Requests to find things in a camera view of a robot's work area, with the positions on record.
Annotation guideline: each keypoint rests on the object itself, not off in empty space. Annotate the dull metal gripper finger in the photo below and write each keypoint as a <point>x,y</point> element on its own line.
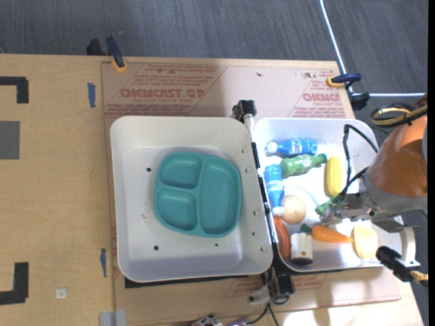
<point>331,218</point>

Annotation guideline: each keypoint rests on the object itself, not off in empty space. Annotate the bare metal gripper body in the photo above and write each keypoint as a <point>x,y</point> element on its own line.
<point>358,207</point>

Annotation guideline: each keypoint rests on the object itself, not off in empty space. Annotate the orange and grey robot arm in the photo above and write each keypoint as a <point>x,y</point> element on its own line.
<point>397,168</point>

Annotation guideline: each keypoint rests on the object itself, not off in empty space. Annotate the orange carrot green top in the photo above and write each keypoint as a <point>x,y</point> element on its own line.
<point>328,234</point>

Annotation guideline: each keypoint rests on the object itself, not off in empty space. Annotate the pale yellow rounded wedge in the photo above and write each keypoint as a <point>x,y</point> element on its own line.
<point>365,243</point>

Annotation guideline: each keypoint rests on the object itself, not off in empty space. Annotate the yellow corn cob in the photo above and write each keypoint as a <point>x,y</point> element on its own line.
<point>333,177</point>

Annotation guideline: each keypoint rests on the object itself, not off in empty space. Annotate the small white can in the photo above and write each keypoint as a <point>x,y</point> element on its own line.
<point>301,248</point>

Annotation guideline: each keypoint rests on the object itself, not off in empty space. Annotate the red sausage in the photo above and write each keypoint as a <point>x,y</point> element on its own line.
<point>283,238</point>

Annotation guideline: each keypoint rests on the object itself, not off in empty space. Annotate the green bottle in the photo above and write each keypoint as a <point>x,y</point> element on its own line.
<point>299,165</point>

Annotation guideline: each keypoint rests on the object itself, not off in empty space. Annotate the white plastic tray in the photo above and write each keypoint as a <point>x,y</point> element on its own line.
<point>357,141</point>
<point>136,216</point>

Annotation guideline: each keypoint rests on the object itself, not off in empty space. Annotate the blue bottle white cap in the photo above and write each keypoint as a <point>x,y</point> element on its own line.
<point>295,147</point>
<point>274,185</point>

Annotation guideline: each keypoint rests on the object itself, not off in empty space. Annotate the thin black and white rod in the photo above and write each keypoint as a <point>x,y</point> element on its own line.
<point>261,182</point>

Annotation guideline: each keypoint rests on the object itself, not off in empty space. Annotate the teal divided plate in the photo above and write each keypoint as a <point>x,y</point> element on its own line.
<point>217,195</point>

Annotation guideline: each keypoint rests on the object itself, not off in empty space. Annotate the brown cardboard board red print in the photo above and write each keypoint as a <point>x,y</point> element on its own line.
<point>190,90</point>

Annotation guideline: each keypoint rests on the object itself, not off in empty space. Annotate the black cylinder on white bracket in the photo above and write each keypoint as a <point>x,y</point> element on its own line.
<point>396,261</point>

